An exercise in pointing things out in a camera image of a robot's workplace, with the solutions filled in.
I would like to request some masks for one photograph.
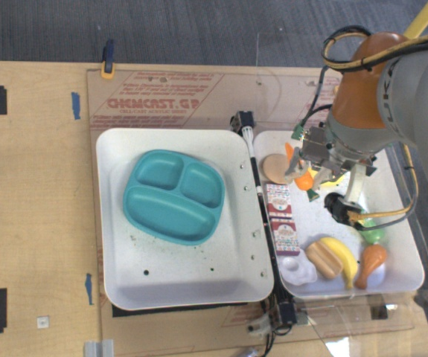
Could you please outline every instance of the orange toy object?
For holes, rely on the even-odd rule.
[[[303,176],[295,178],[296,186],[300,190],[309,190],[313,187],[313,177],[308,170]]]
[[[366,289],[368,287],[369,275],[387,259],[387,250],[375,243],[367,246],[361,256],[361,272],[354,285],[358,289]]]
[[[285,143],[285,150],[287,151],[288,162],[290,162],[291,158],[293,157],[293,153],[295,153],[295,150],[290,143]]]

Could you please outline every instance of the toy banana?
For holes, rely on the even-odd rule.
[[[346,289],[352,289],[353,280],[358,271],[357,261],[353,253],[351,253],[351,250],[349,250],[343,242],[336,238],[323,237],[320,241],[326,244],[326,246],[342,261],[342,275],[345,278]]]

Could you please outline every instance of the gray carpet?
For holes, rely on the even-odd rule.
[[[122,63],[321,67],[319,49],[336,29],[402,33],[427,1],[0,0],[0,60],[99,62],[113,38]],[[428,316],[428,184],[415,163],[427,241],[418,302]]]

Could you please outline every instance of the white tray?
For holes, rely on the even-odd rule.
[[[216,231],[198,246],[179,245],[132,226],[124,188],[152,149],[182,152],[214,167],[226,186]],[[273,273],[245,141],[227,130],[110,129],[96,144],[104,285],[125,310],[244,303],[266,298]]]
[[[261,162],[265,157],[273,153],[285,154],[286,142],[290,142],[293,147],[301,147],[301,142],[291,139],[291,134],[291,131],[265,131],[254,139],[262,183],[268,182],[261,172]],[[402,208],[403,204],[385,151],[377,154],[374,166],[377,170],[366,179],[359,204],[371,212]],[[357,260],[360,260],[360,254],[366,246],[360,233],[349,226],[337,223],[324,207],[326,195],[333,191],[345,194],[348,181],[349,173],[339,186],[322,187],[317,192],[320,197],[312,202],[309,201],[306,192],[299,190],[294,183],[290,185],[293,219],[296,223],[298,241],[303,250],[320,237],[336,237],[351,249]],[[389,217],[388,221],[396,218],[397,216]],[[285,287],[299,298],[415,291],[424,282],[424,267],[409,222],[402,221],[387,227],[385,234],[380,243],[388,250],[388,259],[369,277],[367,289],[347,290],[341,276],[334,280],[326,280],[319,276],[315,283],[301,286],[284,281]]]

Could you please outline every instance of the blue tape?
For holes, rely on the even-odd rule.
[[[92,306],[93,297],[92,297],[92,275],[91,274],[86,274],[85,288],[86,288],[86,293],[88,294],[88,303],[90,306]]]
[[[73,116],[75,120],[80,119],[80,95],[77,92],[71,93],[71,108],[73,109]]]

